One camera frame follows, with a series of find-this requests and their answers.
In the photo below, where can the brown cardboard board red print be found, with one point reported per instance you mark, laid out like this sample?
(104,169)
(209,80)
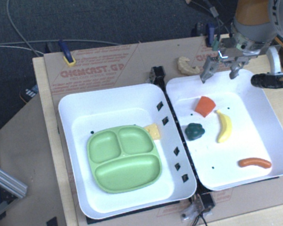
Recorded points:
(127,58)

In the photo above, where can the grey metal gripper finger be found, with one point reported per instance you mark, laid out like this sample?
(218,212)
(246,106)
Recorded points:
(235,69)
(207,68)

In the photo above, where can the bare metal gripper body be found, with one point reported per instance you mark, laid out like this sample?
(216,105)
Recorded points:
(235,52)

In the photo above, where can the beige toy pastry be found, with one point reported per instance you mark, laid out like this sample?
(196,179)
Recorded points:
(186,65)

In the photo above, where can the orange sausage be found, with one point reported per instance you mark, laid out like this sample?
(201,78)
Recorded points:
(254,163)

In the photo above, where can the dark green broccoli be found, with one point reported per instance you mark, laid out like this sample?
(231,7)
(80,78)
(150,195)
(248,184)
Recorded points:
(194,131)

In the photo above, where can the yellow banana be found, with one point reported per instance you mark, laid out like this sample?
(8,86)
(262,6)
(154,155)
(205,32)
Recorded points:
(226,125)

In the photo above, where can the green divided plate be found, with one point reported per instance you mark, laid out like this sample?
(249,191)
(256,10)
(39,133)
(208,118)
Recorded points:
(123,159)

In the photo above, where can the white plastic tray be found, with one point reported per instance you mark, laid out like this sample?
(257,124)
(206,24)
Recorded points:
(242,147)
(118,100)

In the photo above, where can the black cylinder on white bracket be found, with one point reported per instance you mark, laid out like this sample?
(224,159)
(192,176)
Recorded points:
(268,73)

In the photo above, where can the yellow cheese slice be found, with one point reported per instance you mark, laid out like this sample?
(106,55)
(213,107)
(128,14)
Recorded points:
(155,131)

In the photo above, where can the orange pizza slice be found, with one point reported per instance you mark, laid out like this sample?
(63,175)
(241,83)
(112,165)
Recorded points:
(204,106)

